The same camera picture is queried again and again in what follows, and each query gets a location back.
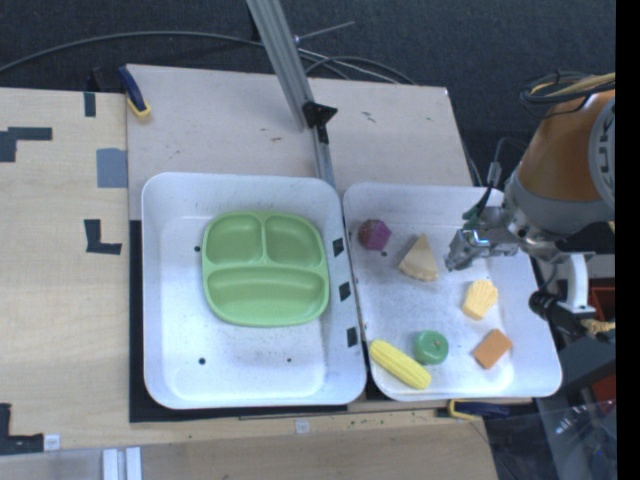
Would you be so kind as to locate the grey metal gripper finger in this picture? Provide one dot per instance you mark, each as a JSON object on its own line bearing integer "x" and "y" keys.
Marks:
{"x": 456, "y": 253}
{"x": 475, "y": 259}

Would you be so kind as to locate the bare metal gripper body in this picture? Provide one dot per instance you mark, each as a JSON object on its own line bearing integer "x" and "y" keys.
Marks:
{"x": 505, "y": 233}

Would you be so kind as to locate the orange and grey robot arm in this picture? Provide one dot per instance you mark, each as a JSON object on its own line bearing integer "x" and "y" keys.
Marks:
{"x": 560, "y": 168}

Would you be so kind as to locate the beige toy pie slice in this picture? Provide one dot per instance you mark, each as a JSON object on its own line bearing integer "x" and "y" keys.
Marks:
{"x": 420, "y": 263}

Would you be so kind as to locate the yellow shell-shaped toy biscuit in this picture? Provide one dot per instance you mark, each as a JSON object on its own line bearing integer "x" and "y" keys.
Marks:
{"x": 479, "y": 299}

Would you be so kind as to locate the white plastic tray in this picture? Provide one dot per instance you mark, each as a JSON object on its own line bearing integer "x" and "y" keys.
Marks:
{"x": 240, "y": 368}
{"x": 415, "y": 303}

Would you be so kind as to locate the orange toy biscuit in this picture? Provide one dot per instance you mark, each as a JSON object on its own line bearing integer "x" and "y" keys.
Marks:
{"x": 492, "y": 349}

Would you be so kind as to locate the green toy apple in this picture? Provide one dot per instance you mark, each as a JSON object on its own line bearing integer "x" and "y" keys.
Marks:
{"x": 430, "y": 348}

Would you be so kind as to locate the yellow toy corn cob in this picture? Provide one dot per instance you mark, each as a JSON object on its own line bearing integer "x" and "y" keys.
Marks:
{"x": 400, "y": 364}

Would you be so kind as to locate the green divided plate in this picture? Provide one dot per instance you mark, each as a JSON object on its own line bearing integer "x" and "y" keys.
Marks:
{"x": 265, "y": 283}

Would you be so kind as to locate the pale wood board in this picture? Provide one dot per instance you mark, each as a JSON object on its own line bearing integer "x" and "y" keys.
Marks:
{"x": 225, "y": 128}

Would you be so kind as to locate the black cylinder on white bracket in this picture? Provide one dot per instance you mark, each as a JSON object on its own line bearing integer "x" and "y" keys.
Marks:
{"x": 575, "y": 288}

